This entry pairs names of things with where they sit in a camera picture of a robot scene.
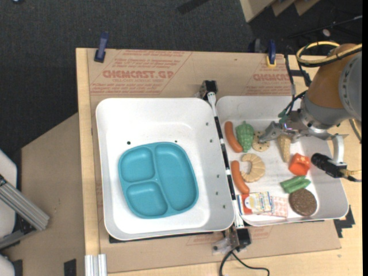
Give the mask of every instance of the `black floor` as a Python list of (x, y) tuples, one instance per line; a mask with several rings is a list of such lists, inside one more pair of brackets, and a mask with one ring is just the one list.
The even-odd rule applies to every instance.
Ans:
[(75, 48), (247, 52), (273, 39), (278, 53), (306, 43), (362, 42), (362, 19), (288, 36), (362, 14), (362, 0), (322, 0), (299, 16), (271, 8), (246, 23), (239, 0), (0, 0), (0, 149), (11, 155), (77, 112)]

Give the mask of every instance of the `blue clamp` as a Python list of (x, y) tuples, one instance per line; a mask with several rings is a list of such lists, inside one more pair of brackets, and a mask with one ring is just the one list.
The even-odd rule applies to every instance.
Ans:
[(268, 67), (275, 67), (276, 66), (276, 45), (274, 40), (269, 41), (268, 45), (268, 56), (266, 58), (267, 66)]
[(96, 54), (94, 56), (95, 62), (104, 62), (106, 54), (105, 49), (106, 46), (108, 45), (108, 40), (109, 40), (109, 32), (103, 32), (101, 34), (101, 37), (99, 38), (99, 47), (96, 50)]

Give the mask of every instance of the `toy sausage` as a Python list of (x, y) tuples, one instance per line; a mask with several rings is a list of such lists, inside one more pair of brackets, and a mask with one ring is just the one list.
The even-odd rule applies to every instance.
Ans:
[(233, 160), (231, 162), (231, 175), (232, 179), (234, 181), (234, 184), (236, 188), (242, 193), (242, 194), (249, 194), (250, 190), (249, 187), (244, 183), (244, 180), (242, 178), (242, 175), (240, 173), (240, 163), (237, 160)]
[(231, 148), (239, 153), (243, 151), (243, 147), (240, 145), (240, 143), (236, 140), (236, 137), (234, 135), (232, 122), (227, 121), (225, 123), (225, 137), (228, 143), (230, 144)]

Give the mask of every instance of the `black cord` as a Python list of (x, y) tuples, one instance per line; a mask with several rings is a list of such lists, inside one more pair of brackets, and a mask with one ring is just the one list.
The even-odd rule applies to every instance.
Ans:
[(262, 267), (251, 267), (251, 266), (248, 266), (247, 264), (245, 264), (241, 259), (239, 259), (235, 253), (234, 253), (234, 250), (238, 249), (239, 247), (236, 247), (232, 250), (230, 250), (223, 258), (223, 260), (221, 261), (221, 264), (220, 264), (220, 269), (218, 271), (218, 274), (219, 276), (224, 276), (223, 274), (223, 267), (225, 265), (225, 262), (226, 260), (231, 256), (233, 255), (235, 257), (235, 259), (237, 259), (244, 267), (248, 268), (248, 269), (253, 269), (253, 270), (264, 270), (264, 271), (267, 271), (267, 276), (270, 275), (270, 270), (267, 269), (267, 268), (262, 268)]

